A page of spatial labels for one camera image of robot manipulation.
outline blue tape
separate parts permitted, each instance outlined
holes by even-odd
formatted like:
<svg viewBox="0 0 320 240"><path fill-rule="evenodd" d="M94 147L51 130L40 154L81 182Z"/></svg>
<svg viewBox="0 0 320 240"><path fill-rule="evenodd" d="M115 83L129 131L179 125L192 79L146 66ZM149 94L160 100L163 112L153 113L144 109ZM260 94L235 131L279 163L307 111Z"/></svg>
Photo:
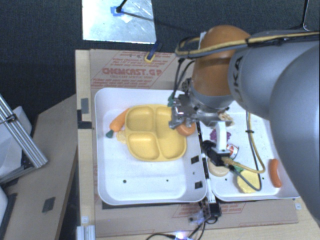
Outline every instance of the blue tape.
<svg viewBox="0 0 320 240"><path fill-rule="evenodd" d="M111 14L115 17L124 15L124 11L121 9L121 12L117 12L117 6L110 7Z"/></svg>

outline yellow plate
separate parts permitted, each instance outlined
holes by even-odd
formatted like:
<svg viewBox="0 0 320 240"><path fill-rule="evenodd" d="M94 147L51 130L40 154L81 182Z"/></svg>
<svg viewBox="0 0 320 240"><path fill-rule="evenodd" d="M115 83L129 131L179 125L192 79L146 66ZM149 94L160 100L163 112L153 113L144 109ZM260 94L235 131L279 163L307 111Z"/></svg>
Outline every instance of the yellow plate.
<svg viewBox="0 0 320 240"><path fill-rule="evenodd" d="M169 127L171 108L139 105L125 117L125 137L130 153L143 161L171 161L184 155L186 137Z"/></svg>

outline yellow object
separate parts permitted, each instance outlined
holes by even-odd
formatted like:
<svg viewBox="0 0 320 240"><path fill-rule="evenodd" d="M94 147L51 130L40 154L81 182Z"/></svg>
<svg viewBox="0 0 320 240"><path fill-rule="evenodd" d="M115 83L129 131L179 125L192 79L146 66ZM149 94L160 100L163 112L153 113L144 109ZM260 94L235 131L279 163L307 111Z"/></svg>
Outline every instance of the yellow object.
<svg viewBox="0 0 320 240"><path fill-rule="evenodd" d="M149 56L149 53L150 53L150 52L148 52L148 53L146 54L146 56L144 57L144 61L145 61L145 62L148 62L148 63L151 63L151 62L154 60L154 58L156 57L156 54L154 54L154 55L151 57L151 59L147 59L148 56Z"/></svg>
<svg viewBox="0 0 320 240"><path fill-rule="evenodd" d="M256 189L260 187L259 183L259 177L258 174L248 171L248 170L243 170L240 172L240 174L247 179L248 182L250 182ZM236 182L238 183L239 188L246 194L254 193L256 192L253 188L251 188L241 177L236 178Z"/></svg>
<svg viewBox="0 0 320 240"><path fill-rule="evenodd" d="M230 169L227 167L216 166L213 162L210 161L210 159L207 160L207 164L208 164L209 172L212 175L217 176L217 177L226 176L228 174L228 172L230 171Z"/></svg>
<svg viewBox="0 0 320 240"><path fill-rule="evenodd" d="M125 138L130 153L143 161L171 161L184 155L185 136L169 127L171 108L166 105L139 105L125 117Z"/></svg>
<svg viewBox="0 0 320 240"><path fill-rule="evenodd" d="M118 142L121 142L123 144L127 143L126 140L126 132L124 130L120 130L116 133L116 139Z"/></svg>

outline yellow cable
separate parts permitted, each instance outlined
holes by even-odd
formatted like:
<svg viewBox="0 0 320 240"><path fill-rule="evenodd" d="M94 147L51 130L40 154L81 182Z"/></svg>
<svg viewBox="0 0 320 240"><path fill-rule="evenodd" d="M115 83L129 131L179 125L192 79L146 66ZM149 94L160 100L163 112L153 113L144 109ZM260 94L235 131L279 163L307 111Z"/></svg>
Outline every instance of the yellow cable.
<svg viewBox="0 0 320 240"><path fill-rule="evenodd" d="M296 38L296 37L307 37L307 36L313 36L313 35L319 35L319 31L311 31L311 32L300 32L300 33L290 33L290 34L277 34L277 35L268 35L268 36L260 36L260 37L251 37L248 39L242 39L237 41L230 41L230 42L224 42L215 44L206 48L202 49L196 49L196 50L187 50L187 51L180 51L180 48L183 48L186 44L186 40L182 41L180 45L175 49L175 54L179 56L188 56L188 55L198 55L206 52L213 52L214 50L221 49L221 48L227 48L232 46L239 46L239 45L247 45L247 44L255 44L260 42L266 42L271 41L274 39L279 38ZM188 43L197 42L200 40L200 37L194 37L190 40L188 40Z"/></svg>
<svg viewBox="0 0 320 240"><path fill-rule="evenodd" d="M253 146L253 149L254 149L254 152L256 154L256 157L258 158L259 160L259 163L261 164L262 166L262 170L255 170L255 169L252 169L250 167L247 167L239 162L236 162L236 161L233 161L231 158L229 157L222 157L222 161L225 163L225 164L228 164L230 166L238 166L242 169L245 169L245 170L248 170L252 173L255 173L255 174L263 174L265 171L266 171L266 167L265 167L265 164L262 162L262 159L258 153L258 149L257 149L257 146L256 146L256 143L255 143L255 140L254 140L254 136L252 134L252 130L251 130L251 114L248 113L248 122L249 122L249 134L250 134L250 138L251 138L251 142L252 142L252 146Z"/></svg>

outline toy carrot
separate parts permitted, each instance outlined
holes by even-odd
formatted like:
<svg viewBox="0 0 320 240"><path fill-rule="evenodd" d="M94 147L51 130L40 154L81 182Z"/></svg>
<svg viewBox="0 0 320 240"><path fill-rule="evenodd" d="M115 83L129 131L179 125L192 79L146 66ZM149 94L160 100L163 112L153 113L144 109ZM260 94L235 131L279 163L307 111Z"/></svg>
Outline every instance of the toy carrot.
<svg viewBox="0 0 320 240"><path fill-rule="evenodd" d="M123 111L121 114L119 114L115 119L112 120L112 122L109 125L110 131L106 133L106 137L112 138L114 132L119 132L124 126L126 121L126 114L128 113L129 108L127 108L125 111Z"/></svg>

